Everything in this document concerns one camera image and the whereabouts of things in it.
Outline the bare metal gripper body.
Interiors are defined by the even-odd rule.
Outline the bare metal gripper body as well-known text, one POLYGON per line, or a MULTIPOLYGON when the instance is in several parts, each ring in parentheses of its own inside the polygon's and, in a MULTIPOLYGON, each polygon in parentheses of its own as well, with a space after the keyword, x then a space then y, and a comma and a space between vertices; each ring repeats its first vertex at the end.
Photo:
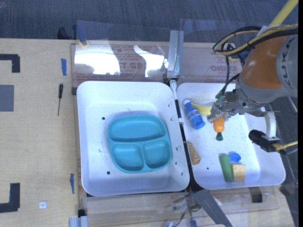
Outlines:
POLYGON ((255 108, 249 105, 249 101, 242 97, 242 94, 238 90, 220 91, 216 96, 216 101, 212 104, 213 110, 219 111, 219 118, 223 117, 224 114, 230 114, 235 116, 236 114, 242 115, 245 113, 251 113, 255 108))

